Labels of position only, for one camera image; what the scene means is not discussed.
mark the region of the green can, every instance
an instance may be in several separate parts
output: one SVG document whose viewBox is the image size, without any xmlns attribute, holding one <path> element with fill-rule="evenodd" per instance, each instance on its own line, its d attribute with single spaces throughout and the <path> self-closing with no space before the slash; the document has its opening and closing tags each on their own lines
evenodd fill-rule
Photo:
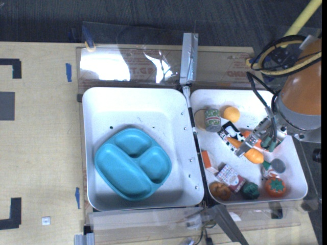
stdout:
<svg viewBox="0 0 327 245">
<path fill-rule="evenodd" d="M 221 130 L 221 121 L 219 110 L 208 109 L 204 113 L 205 129 L 211 133 L 217 133 Z"/>
</svg>

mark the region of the brown donut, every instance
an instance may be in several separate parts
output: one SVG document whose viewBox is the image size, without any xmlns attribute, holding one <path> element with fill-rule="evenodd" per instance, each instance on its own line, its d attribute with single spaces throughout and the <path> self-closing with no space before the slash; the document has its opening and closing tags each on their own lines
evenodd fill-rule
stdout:
<svg viewBox="0 0 327 245">
<path fill-rule="evenodd" d="M 223 201 L 228 200 L 231 195 L 231 191 L 228 186 L 221 182 L 213 182 L 210 184 L 209 190 L 215 198 L 222 199 Z"/>
</svg>

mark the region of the blue plate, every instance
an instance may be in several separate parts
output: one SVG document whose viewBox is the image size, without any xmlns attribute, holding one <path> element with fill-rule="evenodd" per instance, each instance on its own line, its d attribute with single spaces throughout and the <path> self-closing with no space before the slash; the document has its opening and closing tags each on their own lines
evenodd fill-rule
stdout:
<svg viewBox="0 0 327 245">
<path fill-rule="evenodd" d="M 105 141 L 96 152 L 95 167 L 103 180 L 129 201 L 151 196 L 172 170 L 163 148 L 136 128 L 124 129 Z"/>
</svg>

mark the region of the table surface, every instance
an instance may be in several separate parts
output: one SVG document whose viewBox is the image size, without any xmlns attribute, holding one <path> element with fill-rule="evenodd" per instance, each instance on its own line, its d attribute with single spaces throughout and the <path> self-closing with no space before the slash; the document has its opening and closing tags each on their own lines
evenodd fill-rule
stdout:
<svg viewBox="0 0 327 245">
<path fill-rule="evenodd" d="M 0 219 L 10 199 L 21 197 L 19 229 L 0 230 L 0 244 L 73 244 L 85 222 L 81 131 L 74 43 L 0 42 L 0 58 L 22 62 L 22 78 L 0 66 L 0 91 L 15 92 L 15 121 L 0 121 Z M 72 65 L 72 81 L 66 66 Z M 75 191 L 80 190 L 80 209 Z M 42 225 L 42 217 L 51 217 Z M 249 244 L 318 244 L 309 216 L 292 215 L 295 226 L 243 231 Z M 213 234 L 214 244 L 230 242 Z M 178 244 L 183 238 L 134 244 Z"/>
</svg>

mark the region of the dark background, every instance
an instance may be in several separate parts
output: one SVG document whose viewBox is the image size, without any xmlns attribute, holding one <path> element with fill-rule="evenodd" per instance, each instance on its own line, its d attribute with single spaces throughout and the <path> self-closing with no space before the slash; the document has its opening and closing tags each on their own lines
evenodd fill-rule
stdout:
<svg viewBox="0 0 327 245">
<path fill-rule="evenodd" d="M 242 46 L 244 37 L 260 35 L 261 26 L 290 26 L 310 0 L 0 0 L 0 41 L 70 42 L 71 28 L 81 38 L 83 21 L 127 26 L 152 26 L 191 32 L 196 21 L 210 22 L 218 37 Z M 247 32 L 246 26 L 258 27 Z M 321 29 L 322 6 L 306 23 Z M 230 35 L 231 30 L 237 35 Z M 299 156 L 307 157 L 321 198 L 321 163 L 312 152 L 321 144 L 297 142 Z M 322 244 L 322 210 L 309 213 Z"/>
</svg>

